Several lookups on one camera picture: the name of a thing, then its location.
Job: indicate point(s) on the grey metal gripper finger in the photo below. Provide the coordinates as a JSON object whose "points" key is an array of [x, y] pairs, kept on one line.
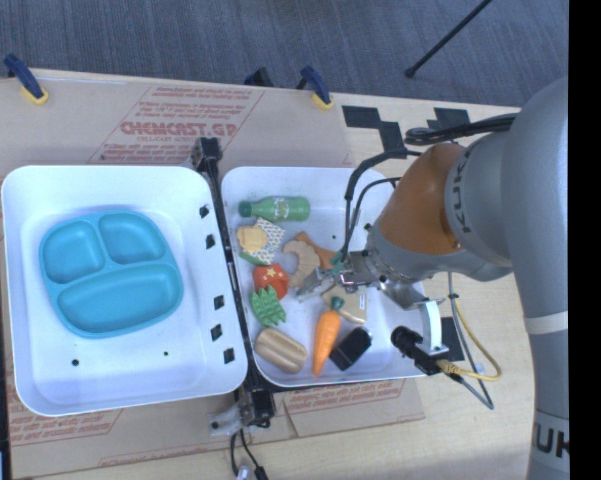
{"points": [[314, 293], [315, 280]]}

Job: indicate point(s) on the black box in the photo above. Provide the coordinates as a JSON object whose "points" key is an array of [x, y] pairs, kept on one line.
{"points": [[351, 349]]}

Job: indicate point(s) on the white plastic tray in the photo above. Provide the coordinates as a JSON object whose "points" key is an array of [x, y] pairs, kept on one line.
{"points": [[130, 378], [325, 188]]}

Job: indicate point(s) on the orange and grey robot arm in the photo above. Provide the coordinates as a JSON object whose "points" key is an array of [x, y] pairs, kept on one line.
{"points": [[525, 208]]}

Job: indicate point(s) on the orange toy pizza slice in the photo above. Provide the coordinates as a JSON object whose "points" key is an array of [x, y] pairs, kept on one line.
{"points": [[324, 255]]}

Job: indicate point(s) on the thin black and white rod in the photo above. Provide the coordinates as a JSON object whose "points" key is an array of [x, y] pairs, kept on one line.
{"points": [[228, 263]]}

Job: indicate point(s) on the yellow toy chips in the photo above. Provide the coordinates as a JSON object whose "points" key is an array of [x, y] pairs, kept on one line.
{"points": [[251, 238]]}

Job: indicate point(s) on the brown cardboard board red print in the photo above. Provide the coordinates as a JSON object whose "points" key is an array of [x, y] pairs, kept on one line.
{"points": [[80, 123]]}

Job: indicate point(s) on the beige toy biscuit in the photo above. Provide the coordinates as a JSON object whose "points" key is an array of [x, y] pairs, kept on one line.
{"points": [[304, 258]]}

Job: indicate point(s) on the green toy lettuce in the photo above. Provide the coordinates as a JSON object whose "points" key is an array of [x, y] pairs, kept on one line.
{"points": [[267, 308]]}

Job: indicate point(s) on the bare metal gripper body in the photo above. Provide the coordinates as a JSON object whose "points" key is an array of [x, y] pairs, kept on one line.
{"points": [[358, 269]]}

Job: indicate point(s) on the red carton with yellow stars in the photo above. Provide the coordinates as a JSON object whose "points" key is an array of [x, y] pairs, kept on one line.
{"points": [[270, 279]]}

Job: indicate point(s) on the green bottle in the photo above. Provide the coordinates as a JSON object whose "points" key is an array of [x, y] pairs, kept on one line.
{"points": [[280, 209]]}

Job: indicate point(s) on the tan toy hot dog bun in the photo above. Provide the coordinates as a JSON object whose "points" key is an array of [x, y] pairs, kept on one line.
{"points": [[280, 350]]}

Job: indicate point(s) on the orange carrot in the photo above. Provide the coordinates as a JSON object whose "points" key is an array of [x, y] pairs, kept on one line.
{"points": [[326, 338]]}

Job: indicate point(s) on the blue divided plate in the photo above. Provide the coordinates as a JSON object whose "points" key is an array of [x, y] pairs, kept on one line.
{"points": [[112, 295]]}

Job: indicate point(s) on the black tripod leg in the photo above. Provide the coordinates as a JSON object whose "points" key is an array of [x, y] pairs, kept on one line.
{"points": [[465, 20]]}

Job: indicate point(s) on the beige toy bread slice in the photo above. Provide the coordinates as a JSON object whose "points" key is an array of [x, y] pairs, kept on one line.
{"points": [[352, 308]]}

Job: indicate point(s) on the black cylinder on white bracket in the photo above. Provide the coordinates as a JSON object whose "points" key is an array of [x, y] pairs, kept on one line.
{"points": [[414, 348]]}

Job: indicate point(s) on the checkered paper packet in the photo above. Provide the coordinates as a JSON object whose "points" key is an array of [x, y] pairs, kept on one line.
{"points": [[275, 235]]}

